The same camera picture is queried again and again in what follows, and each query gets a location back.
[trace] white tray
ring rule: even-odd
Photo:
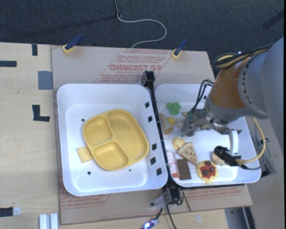
[[[137,84],[67,84],[58,90],[57,103],[62,177],[68,192],[88,196],[157,189],[166,184],[168,173],[147,89]],[[124,109],[135,117],[149,141],[148,155],[117,171],[106,171],[94,160],[82,164],[76,150],[86,146],[82,135],[85,120],[112,109]]]
[[[195,104],[197,99],[199,84],[163,84],[156,88],[155,98],[157,100],[157,107],[159,114],[164,114],[166,117],[171,116],[170,111],[166,108],[167,103],[178,102],[181,105],[180,112],[189,111]],[[205,95],[208,94],[210,87],[206,89]],[[204,99],[201,100],[197,109],[204,107]],[[174,116],[176,119],[184,119],[181,114]],[[245,122],[245,118],[228,124],[231,129],[241,129],[242,132],[238,135],[238,147],[234,147],[233,152],[238,152],[242,155],[242,159],[251,159],[256,157],[256,152],[251,140],[251,136]],[[166,150],[173,150],[177,159],[182,158],[174,150],[172,140],[179,135],[179,129],[175,126],[174,131],[169,135],[163,135]],[[218,145],[230,149],[230,137],[228,135],[221,135],[214,130],[198,131],[192,137],[184,136],[186,142],[193,141],[198,161],[205,159],[211,160],[211,153]],[[188,162],[191,177],[189,180],[180,180],[174,178],[174,181],[182,187],[203,187],[203,186],[219,186],[219,185],[235,185],[244,183],[253,183],[259,180],[261,170],[244,170],[240,167],[217,166],[219,175],[213,182],[205,183],[196,174],[195,165]],[[255,161],[247,164],[248,167],[258,167],[259,162]]]

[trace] yellow plate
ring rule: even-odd
[[[105,170],[130,166],[149,152],[149,143],[136,119],[123,109],[87,120],[83,137],[93,158]]]

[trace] yellow cable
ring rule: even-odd
[[[262,132],[262,129],[261,129],[261,127],[259,126],[259,124],[257,123],[256,119],[255,119],[254,117],[252,117],[252,119],[253,119],[254,124],[256,125],[256,127],[257,127],[259,133],[260,133],[261,136],[262,136],[263,148],[262,148],[261,153],[260,153],[258,156],[256,156],[255,158],[252,158],[252,159],[249,159],[249,160],[237,159],[236,162],[239,164],[239,166],[244,165],[244,164],[248,164],[248,163],[250,163],[250,162],[253,162],[253,161],[259,159],[259,158],[264,154],[264,151],[265,151],[265,149],[266,149],[266,140],[265,140],[265,136],[264,136],[264,134],[263,134],[263,132]]]

